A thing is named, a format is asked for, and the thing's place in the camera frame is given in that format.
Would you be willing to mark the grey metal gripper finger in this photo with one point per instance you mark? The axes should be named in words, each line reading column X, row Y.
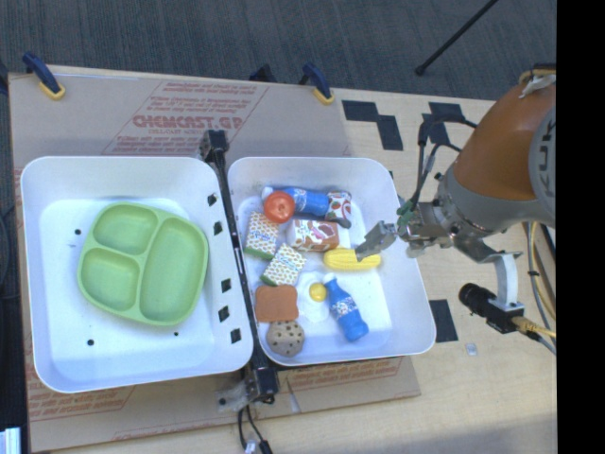
column 375, row 241

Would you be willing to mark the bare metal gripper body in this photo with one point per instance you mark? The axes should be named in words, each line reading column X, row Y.
column 432, row 227

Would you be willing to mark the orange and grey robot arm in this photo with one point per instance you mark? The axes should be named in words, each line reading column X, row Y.
column 501, row 154

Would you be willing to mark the yellow corn cob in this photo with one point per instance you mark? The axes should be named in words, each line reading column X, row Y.
column 342, row 259

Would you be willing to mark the strawberry print can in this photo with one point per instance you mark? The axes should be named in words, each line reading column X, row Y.
column 338, row 206

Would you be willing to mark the orange and white carton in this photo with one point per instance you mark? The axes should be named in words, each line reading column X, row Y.
column 314, row 235

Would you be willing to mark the white plastic tray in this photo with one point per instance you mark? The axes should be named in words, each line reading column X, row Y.
column 402, row 310
column 61, row 348

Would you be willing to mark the blue bottle with white cap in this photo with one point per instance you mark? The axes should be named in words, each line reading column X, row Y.
column 347, row 312
column 309, row 201

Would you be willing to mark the white fried egg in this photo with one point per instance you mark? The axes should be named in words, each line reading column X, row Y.
column 316, row 308

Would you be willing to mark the yellow patterned carton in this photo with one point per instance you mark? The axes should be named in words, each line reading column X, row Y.
column 284, row 265
column 261, row 235

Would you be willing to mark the orange red toy tomato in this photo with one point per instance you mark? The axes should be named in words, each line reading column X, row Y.
column 279, row 207

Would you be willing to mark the brown bread slice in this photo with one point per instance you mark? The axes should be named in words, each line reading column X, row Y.
column 276, row 303

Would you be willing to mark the brown chocolate chip biscuit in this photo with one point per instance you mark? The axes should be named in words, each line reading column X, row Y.
column 285, row 338

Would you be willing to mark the thin black and white rod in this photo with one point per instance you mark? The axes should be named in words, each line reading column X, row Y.
column 235, row 253

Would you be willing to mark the green divided plate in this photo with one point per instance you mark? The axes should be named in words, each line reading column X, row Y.
column 170, row 272

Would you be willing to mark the black tripod leg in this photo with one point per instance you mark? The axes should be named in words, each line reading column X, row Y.
column 472, row 17

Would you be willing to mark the brown cardboard board red print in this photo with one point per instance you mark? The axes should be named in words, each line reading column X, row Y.
column 118, row 116

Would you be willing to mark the black cylinder on white bracket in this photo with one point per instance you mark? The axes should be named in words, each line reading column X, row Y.
column 491, row 308

